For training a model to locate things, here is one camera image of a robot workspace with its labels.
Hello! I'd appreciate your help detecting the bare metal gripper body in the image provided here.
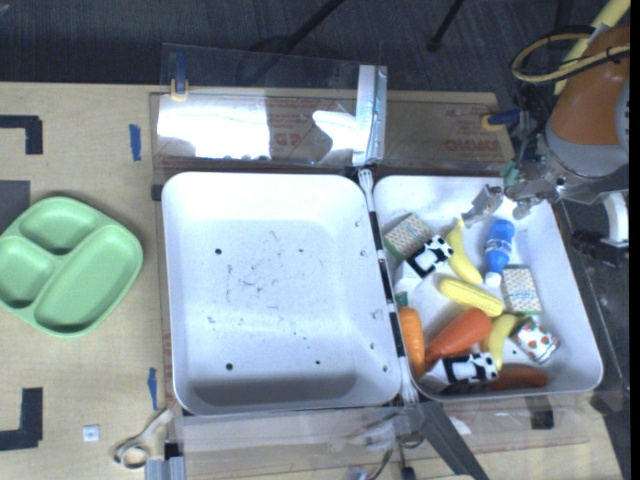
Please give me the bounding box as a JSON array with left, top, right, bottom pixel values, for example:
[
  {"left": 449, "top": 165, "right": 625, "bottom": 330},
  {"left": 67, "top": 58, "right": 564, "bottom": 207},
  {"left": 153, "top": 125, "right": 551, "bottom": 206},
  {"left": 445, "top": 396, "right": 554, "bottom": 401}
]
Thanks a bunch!
[{"left": 503, "top": 160, "right": 602, "bottom": 207}]

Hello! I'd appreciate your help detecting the blue bottle with white cap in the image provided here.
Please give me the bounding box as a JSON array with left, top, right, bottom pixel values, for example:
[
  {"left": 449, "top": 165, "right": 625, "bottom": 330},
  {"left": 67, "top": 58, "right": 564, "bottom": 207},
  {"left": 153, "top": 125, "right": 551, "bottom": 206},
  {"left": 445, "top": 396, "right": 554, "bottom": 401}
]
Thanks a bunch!
[{"left": 482, "top": 218, "right": 517, "bottom": 290}]

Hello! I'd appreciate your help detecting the yellow banana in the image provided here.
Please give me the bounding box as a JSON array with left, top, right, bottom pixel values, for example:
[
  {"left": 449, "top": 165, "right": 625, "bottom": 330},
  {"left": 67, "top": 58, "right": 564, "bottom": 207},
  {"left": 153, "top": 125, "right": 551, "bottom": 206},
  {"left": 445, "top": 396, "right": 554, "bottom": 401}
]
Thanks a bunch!
[
  {"left": 445, "top": 217, "right": 485, "bottom": 286},
  {"left": 486, "top": 313, "right": 522, "bottom": 372}
]

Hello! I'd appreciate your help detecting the black and white cow-print carton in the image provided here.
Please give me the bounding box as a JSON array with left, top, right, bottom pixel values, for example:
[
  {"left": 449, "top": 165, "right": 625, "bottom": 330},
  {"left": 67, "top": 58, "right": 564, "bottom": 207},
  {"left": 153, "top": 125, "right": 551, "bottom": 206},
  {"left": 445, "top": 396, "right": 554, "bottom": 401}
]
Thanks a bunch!
[
  {"left": 441, "top": 351, "right": 500, "bottom": 386},
  {"left": 405, "top": 234, "right": 456, "bottom": 278}
]

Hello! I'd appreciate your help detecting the green patterned carton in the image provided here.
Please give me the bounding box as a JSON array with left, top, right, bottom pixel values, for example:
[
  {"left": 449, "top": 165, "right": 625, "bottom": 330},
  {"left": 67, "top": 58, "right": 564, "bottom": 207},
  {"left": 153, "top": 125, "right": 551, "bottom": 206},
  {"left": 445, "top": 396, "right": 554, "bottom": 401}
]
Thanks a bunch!
[{"left": 383, "top": 212, "right": 436, "bottom": 260}]

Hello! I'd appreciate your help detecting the pale patterned carton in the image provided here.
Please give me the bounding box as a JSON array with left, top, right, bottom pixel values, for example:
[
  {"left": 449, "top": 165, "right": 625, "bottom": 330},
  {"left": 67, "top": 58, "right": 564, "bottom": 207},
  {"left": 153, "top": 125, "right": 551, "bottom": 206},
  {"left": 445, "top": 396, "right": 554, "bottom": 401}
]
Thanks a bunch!
[{"left": 500, "top": 264, "right": 543, "bottom": 316}]

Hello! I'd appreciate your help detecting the yellow corn cob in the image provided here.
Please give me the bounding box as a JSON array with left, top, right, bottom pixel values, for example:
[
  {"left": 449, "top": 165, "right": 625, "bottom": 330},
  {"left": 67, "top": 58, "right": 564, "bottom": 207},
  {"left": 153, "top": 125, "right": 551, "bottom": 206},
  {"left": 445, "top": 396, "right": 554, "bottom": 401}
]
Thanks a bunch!
[{"left": 438, "top": 276, "right": 505, "bottom": 318}]

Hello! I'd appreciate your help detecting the white plastic tray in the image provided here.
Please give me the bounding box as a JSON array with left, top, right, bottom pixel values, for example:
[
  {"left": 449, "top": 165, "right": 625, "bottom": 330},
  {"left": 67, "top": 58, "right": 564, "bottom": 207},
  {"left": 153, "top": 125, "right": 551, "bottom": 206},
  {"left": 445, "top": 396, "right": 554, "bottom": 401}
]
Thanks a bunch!
[
  {"left": 372, "top": 174, "right": 605, "bottom": 402},
  {"left": 160, "top": 170, "right": 404, "bottom": 416}
]

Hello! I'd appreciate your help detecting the thick orange carrot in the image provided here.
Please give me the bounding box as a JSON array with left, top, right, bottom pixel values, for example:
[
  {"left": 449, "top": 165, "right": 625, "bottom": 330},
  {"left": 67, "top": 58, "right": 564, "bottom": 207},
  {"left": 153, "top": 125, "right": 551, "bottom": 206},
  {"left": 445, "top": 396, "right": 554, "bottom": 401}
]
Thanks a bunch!
[{"left": 424, "top": 307, "right": 494, "bottom": 365}]

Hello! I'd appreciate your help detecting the white can with orange print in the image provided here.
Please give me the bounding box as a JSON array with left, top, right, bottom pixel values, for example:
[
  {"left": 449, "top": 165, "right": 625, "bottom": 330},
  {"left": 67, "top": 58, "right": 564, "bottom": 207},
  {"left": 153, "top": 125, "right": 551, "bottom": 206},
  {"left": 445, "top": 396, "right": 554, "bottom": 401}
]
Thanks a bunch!
[{"left": 510, "top": 317, "right": 561, "bottom": 366}]

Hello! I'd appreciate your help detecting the slim orange carrot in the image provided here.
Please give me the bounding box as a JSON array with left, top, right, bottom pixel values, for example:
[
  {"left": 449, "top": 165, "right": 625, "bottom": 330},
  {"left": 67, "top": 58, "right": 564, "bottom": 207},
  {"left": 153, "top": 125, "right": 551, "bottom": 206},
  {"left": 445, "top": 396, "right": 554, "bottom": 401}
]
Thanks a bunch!
[{"left": 394, "top": 291, "right": 427, "bottom": 380}]

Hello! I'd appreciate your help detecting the brown sausage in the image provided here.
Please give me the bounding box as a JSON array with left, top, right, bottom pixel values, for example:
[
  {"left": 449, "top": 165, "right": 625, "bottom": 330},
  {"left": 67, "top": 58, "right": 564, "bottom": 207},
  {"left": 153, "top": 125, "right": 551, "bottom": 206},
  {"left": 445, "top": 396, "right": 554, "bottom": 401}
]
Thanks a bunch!
[{"left": 491, "top": 364, "right": 549, "bottom": 392}]

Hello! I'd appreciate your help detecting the green divided plate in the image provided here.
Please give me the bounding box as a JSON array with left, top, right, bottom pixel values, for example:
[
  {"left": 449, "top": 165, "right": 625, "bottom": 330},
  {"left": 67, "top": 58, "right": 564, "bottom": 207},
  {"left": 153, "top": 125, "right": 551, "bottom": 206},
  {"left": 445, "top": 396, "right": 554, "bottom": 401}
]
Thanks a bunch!
[{"left": 0, "top": 195, "right": 145, "bottom": 340}]

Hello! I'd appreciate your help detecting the beige strap loop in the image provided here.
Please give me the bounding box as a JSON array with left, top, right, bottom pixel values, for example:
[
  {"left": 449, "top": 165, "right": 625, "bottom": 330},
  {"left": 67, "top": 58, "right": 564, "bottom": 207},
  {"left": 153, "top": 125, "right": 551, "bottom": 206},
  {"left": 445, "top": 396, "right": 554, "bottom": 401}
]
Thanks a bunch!
[{"left": 113, "top": 407, "right": 177, "bottom": 470}]

